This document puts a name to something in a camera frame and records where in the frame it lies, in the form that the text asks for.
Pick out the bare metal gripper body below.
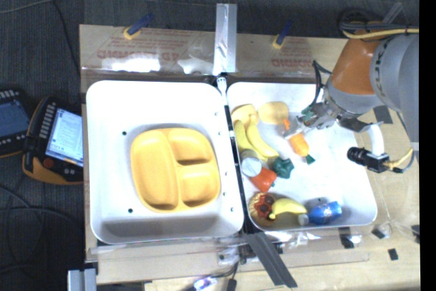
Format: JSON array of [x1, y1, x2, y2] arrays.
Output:
[[301, 102, 343, 130]]

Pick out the orange carrot with green top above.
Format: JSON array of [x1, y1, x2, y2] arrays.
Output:
[[288, 132, 316, 166]]

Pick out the yellow banana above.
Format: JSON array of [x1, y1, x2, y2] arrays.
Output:
[[268, 198, 309, 220], [245, 122, 280, 159], [233, 119, 268, 163]]

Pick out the green broccoli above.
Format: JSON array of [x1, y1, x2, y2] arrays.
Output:
[[271, 156, 295, 180]]

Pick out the small silver can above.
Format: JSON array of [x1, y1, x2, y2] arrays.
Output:
[[240, 149, 264, 179]]

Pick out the orange red pepper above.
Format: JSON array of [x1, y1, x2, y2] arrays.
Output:
[[249, 166, 278, 194]]

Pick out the white plastic tray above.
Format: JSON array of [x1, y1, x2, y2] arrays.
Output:
[[85, 79, 245, 246], [225, 81, 379, 233]]

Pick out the brown cardboard board red print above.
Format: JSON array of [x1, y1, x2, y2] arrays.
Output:
[[78, 23, 420, 286]]

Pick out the blue bottle with white cap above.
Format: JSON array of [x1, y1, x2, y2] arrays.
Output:
[[297, 200, 343, 226]]

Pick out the tan pizza slice red toppings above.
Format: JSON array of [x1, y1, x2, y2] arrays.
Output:
[[247, 192, 277, 228]]

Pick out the yellow divided plate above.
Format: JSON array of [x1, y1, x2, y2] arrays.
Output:
[[129, 127, 222, 214]]

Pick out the black cylinder on white bracket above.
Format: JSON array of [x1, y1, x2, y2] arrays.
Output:
[[340, 117, 391, 174]]

